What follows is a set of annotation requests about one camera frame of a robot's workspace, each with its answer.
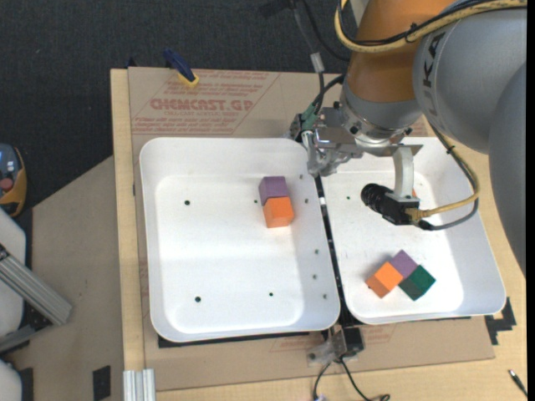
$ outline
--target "green cube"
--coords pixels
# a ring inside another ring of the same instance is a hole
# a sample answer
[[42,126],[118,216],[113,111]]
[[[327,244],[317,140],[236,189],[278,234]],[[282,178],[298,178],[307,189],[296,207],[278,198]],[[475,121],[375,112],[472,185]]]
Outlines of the green cube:
[[416,300],[422,297],[434,283],[435,278],[419,265],[406,279],[400,282],[399,287],[406,292],[407,296]]

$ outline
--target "purple cube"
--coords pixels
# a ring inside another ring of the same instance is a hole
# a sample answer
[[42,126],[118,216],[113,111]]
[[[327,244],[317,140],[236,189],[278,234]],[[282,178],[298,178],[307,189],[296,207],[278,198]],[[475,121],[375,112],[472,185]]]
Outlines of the purple cube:
[[418,264],[403,250],[400,250],[400,252],[392,257],[390,264],[395,268],[396,271],[401,273],[403,279],[409,277],[410,274],[418,267]]
[[262,202],[262,206],[266,204],[266,201],[269,198],[289,196],[286,179],[283,176],[270,176],[262,178],[262,181],[258,186],[258,191],[260,192],[260,201]]

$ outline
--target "black pen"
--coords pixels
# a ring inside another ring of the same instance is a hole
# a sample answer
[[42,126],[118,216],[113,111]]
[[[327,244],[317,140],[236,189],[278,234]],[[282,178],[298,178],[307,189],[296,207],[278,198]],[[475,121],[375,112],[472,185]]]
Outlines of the black pen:
[[524,392],[524,395],[526,395],[526,397],[527,397],[527,390],[524,387],[524,385],[522,383],[522,380],[520,380],[520,378],[517,376],[517,374],[512,370],[509,370],[509,374],[511,374],[512,381],[517,384],[517,386],[520,388],[520,390],[522,392]]

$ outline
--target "orange cube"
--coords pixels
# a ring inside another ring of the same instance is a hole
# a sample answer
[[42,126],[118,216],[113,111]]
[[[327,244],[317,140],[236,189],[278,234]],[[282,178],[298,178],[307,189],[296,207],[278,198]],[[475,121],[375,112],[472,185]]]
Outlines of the orange cube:
[[388,261],[373,276],[368,278],[366,285],[382,298],[397,287],[401,281],[403,281],[403,275]]
[[290,198],[271,197],[263,207],[268,228],[289,226],[293,220],[293,208]]

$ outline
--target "wooden table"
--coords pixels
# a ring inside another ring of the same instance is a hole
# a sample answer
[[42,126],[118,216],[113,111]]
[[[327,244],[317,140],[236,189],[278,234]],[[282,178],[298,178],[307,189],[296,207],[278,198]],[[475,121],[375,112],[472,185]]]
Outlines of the wooden table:
[[[132,192],[132,164],[129,84],[126,69],[113,69],[111,76],[112,119],[114,130],[115,184],[120,249],[120,290],[124,363],[126,370],[145,368],[145,351],[140,300],[135,200]],[[317,76],[310,74],[311,82]],[[492,197],[488,158],[458,146],[477,172],[481,182],[480,214],[491,248],[502,274],[517,325],[512,331],[500,332],[495,346],[496,357],[488,361],[450,363],[415,368],[397,368],[354,375],[367,396],[390,393],[397,401],[432,399],[524,399],[507,370],[513,369],[527,384],[527,305],[526,280],[517,265],[502,229]],[[243,383],[211,388],[159,392],[159,401],[213,400],[271,401],[311,399],[314,378],[284,379],[260,383]],[[331,401],[360,399],[347,376],[324,376],[320,392]]]

